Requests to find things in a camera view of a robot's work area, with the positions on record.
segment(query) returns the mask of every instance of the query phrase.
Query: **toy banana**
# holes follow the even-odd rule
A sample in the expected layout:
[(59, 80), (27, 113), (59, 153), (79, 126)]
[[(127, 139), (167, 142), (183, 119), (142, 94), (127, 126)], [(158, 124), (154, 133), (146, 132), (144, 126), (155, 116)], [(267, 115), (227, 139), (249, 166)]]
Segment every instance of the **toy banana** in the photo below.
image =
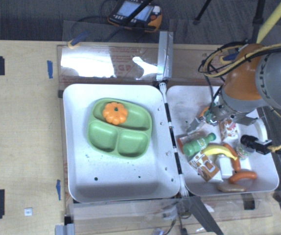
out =
[(216, 154), (224, 154), (225, 156), (236, 160), (237, 157), (233, 156), (230, 150), (222, 145), (218, 144), (209, 144), (205, 149), (203, 149), (203, 153), (208, 155), (216, 155)]

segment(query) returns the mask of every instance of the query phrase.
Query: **green divided plate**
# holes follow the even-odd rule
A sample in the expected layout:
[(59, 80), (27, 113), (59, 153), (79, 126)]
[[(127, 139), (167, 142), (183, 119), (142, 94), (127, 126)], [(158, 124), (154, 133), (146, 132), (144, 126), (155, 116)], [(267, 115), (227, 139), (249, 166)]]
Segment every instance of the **green divided plate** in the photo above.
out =
[[(121, 103), (127, 109), (128, 115), (124, 123), (113, 125), (103, 117), (103, 109), (111, 102)], [(151, 129), (152, 119), (145, 108), (127, 101), (102, 98), (94, 104), (90, 114), (88, 142), (91, 147), (104, 154), (136, 159), (146, 152)]]

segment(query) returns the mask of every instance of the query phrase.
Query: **green bottle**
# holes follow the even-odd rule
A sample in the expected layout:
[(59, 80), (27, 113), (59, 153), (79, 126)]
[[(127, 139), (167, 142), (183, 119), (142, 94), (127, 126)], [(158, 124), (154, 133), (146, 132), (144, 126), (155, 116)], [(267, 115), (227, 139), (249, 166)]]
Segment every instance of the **green bottle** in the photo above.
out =
[(197, 152), (205, 149), (209, 142), (216, 139), (216, 135), (211, 132), (209, 135), (207, 135), (204, 138), (198, 138), (195, 140), (192, 140), (189, 143), (186, 143), (183, 145), (183, 152), (187, 156), (194, 156)]

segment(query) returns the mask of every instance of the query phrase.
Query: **yellow hose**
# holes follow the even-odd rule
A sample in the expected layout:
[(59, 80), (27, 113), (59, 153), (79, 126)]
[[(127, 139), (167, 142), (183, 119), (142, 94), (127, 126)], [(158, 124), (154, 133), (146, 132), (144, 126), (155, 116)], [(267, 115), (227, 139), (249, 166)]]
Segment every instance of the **yellow hose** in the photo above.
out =
[(277, 21), (281, 18), (281, 3), (276, 7), (276, 9), (269, 16), (267, 21), (262, 25), (259, 30), (257, 37), (257, 44), (260, 44), (264, 37), (269, 33), (272, 27), (277, 23)]

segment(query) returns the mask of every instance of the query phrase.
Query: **toy hot dog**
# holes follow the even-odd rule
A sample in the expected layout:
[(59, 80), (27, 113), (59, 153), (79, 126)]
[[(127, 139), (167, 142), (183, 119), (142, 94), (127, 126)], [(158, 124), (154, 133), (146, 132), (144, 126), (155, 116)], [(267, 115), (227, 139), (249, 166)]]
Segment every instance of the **toy hot dog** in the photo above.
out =
[(237, 153), (235, 152), (235, 150), (228, 143), (224, 143), (223, 146), (228, 148), (233, 156), (237, 157), (236, 160), (231, 159), (231, 162), (232, 162), (233, 169), (235, 171), (239, 171), (240, 170), (240, 161), (238, 159)]
[(239, 171), (229, 178), (229, 182), (234, 184), (243, 178), (256, 179), (257, 174), (254, 171)]

